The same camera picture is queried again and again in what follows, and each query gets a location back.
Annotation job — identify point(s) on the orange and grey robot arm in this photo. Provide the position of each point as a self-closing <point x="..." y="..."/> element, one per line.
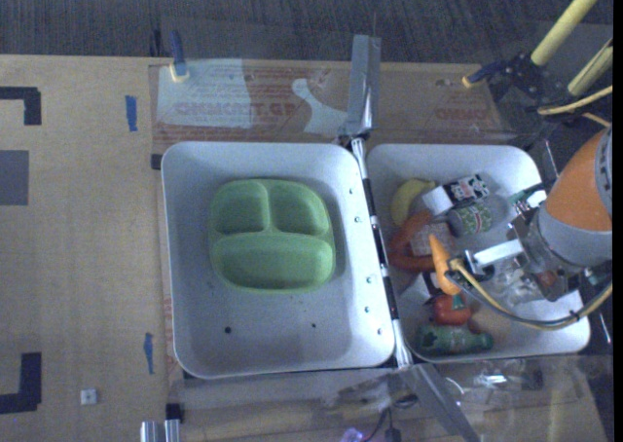
<point x="579" y="187"/>

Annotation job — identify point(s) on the beige biscuit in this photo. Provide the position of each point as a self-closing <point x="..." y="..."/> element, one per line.
<point x="424" y="240"/>

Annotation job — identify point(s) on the yellow banana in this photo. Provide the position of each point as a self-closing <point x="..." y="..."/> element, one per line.
<point x="405" y="199"/>

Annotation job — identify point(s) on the small white square block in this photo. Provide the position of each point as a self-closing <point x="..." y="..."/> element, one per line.
<point x="88" y="396"/>

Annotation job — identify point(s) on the small bottle with green label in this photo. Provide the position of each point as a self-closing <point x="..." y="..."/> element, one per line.
<point x="474" y="218"/>

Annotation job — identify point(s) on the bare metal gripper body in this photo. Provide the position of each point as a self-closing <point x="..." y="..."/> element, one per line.
<point x="528" y="240"/>

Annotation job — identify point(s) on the brown cardboard board, red print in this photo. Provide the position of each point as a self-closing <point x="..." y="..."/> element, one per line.
<point x="414" y="104"/>

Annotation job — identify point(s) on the black cylinder on white bracket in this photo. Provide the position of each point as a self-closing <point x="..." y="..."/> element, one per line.
<point x="496" y="251"/>

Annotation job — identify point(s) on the white plastic tray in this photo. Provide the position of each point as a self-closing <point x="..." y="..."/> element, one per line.
<point x="272" y="333"/>
<point x="487" y="162"/>

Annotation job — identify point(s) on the red can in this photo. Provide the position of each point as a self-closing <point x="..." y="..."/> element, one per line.
<point x="450" y="312"/>

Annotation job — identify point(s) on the orange carrot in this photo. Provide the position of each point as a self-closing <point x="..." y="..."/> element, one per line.
<point x="442" y="260"/>

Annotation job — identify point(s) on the orange curved sausage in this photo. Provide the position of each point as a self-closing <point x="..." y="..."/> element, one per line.
<point x="401" y="257"/>

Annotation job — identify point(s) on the green divided plate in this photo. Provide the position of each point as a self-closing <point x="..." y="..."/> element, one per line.
<point x="272" y="255"/>

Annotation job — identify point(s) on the black and white carton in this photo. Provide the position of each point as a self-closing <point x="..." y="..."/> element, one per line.
<point x="467" y="188"/>

